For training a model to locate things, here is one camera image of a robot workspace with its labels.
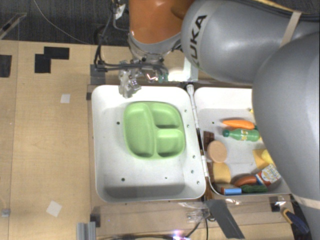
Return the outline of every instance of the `toy soda bottle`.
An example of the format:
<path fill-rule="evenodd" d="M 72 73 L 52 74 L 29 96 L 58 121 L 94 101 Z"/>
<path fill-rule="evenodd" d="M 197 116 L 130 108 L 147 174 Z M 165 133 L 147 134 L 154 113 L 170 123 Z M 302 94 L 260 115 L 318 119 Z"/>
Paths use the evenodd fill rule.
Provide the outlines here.
<path fill-rule="evenodd" d="M 235 129 L 235 130 L 223 130 L 222 135 L 224 137 L 231 137 L 238 141 L 251 141 L 256 142 L 259 140 L 260 134 L 257 130 L 248 129 Z"/>

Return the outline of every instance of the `wooden table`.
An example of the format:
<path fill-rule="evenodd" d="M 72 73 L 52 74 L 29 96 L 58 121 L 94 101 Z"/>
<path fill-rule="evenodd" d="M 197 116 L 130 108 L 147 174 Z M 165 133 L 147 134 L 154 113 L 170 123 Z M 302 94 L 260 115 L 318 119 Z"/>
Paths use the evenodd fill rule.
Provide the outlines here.
<path fill-rule="evenodd" d="M 69 48 L 69 60 L 52 59 L 51 73 L 35 73 L 35 54 L 43 54 L 44 46 Z M 0 78 L 0 208 L 11 210 L 9 217 L 0 217 L 1 240 L 73 240 L 77 223 L 89 222 L 86 94 L 95 49 L 93 45 L 0 41 L 0 54 L 12 55 L 10 77 Z M 128 48 L 114 46 L 106 47 L 104 56 L 110 63 L 131 58 Z M 166 63 L 182 65 L 183 60 L 176 51 Z M 70 95 L 69 103 L 61 103 L 62 94 Z M 57 217 L 46 212 L 51 201 L 62 206 Z M 263 210 L 247 212 L 247 217 L 240 213 L 235 219 L 242 220 L 240 228 L 247 239 L 294 239 L 279 213 Z M 226 239 L 217 223 L 210 223 L 209 239 Z M 132 221 L 130 227 L 135 224 L 139 221 Z M 204 228 L 198 229 L 192 239 L 205 239 L 205 235 Z"/>

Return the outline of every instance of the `robotic arm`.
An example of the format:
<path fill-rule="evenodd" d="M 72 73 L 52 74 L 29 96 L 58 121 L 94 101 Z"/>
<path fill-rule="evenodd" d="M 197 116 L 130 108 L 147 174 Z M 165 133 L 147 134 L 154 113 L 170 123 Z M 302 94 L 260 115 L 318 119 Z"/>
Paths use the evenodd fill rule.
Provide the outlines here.
<path fill-rule="evenodd" d="M 167 81 L 175 49 L 219 81 L 251 85 L 263 141 L 320 239 L 319 15 L 267 0 L 129 0 L 129 9 L 138 67 L 120 70 L 120 93 L 130 97 L 142 75 Z"/>

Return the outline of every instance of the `toy carrot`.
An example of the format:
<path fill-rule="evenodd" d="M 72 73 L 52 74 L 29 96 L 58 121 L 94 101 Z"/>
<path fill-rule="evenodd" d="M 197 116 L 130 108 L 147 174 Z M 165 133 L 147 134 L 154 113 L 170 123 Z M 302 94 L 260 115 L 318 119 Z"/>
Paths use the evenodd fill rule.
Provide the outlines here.
<path fill-rule="evenodd" d="M 253 130 L 255 125 L 247 120 L 224 120 L 223 123 L 234 128 Z"/>

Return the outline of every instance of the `black floor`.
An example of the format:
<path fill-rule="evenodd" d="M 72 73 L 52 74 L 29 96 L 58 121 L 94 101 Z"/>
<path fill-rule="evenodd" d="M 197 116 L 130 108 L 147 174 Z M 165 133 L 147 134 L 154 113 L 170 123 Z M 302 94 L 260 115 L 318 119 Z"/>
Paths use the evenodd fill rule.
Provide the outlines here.
<path fill-rule="evenodd" d="M 82 42 L 93 44 L 94 31 L 104 25 L 110 15 L 111 0 L 36 0 L 44 15 L 59 28 Z M 319 13 L 320 0 L 273 0 L 284 6 L 309 13 Z M 33 0 L 0 0 L 0 27 L 15 13 L 27 17 L 5 39 L 37 42 L 78 44 L 40 14 Z M 128 27 L 128 17 L 120 20 Z M 126 33 L 113 28 L 108 30 L 108 45 L 126 46 Z"/>

